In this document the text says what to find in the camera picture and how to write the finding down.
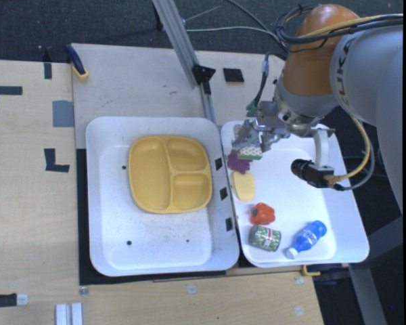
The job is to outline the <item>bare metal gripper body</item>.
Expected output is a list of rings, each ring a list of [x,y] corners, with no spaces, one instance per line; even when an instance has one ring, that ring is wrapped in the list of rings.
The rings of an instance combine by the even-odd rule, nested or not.
[[[299,137],[310,135],[323,118],[320,116],[307,116],[300,114],[285,102],[262,101],[255,111],[255,129],[263,133],[289,135]]]

